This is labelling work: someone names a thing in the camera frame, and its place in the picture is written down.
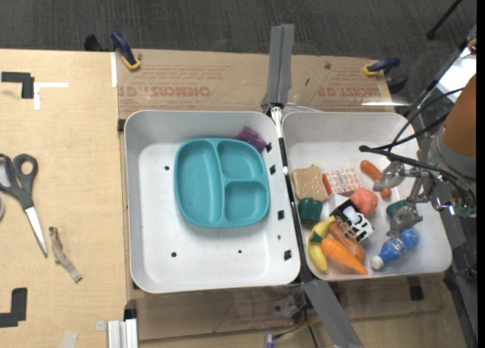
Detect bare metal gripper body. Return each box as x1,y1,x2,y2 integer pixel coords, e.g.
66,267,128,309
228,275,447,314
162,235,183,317
405,166,475,212

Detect dark green can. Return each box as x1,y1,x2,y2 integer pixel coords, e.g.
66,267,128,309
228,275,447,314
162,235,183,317
385,199,408,219

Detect orange sausage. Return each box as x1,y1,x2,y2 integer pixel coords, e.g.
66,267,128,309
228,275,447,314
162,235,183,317
359,159,393,199

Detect blue plastic bottle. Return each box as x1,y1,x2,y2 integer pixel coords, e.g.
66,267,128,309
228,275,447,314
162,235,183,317
369,228,420,271

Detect pink rounded toy food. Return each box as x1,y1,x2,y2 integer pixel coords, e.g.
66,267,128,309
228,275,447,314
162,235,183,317
349,187,380,216

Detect white and orange packet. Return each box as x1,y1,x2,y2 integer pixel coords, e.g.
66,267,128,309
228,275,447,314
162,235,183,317
324,167,362,197

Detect black and white carton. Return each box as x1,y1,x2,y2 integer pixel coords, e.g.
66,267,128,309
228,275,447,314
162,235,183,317
329,199,376,243

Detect orange carrot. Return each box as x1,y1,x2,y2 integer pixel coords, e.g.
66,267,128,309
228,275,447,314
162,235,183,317
320,237,370,276

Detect white plastic tray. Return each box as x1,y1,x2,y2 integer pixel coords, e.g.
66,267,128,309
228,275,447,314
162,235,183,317
280,111,453,283
124,109,302,295

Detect tan bread slice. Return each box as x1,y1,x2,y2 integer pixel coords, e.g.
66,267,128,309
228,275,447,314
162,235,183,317
290,165,328,203

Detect green bell pepper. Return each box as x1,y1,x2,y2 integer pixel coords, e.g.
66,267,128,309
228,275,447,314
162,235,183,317
297,196,324,225

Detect yellow banana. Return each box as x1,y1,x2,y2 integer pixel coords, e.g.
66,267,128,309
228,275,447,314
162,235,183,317
307,215,337,273

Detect purple grapes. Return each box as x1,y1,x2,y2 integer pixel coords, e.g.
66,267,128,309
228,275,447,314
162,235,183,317
235,125,268,152

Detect brown cardboard board red print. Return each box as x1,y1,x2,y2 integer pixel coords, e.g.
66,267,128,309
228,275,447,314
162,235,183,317
116,49,458,342

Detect teal divided plate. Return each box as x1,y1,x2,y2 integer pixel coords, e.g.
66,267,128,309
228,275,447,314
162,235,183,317
173,137,271,230

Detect grey handled scissors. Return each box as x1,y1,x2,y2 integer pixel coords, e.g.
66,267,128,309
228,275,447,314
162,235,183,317
0,153,49,259

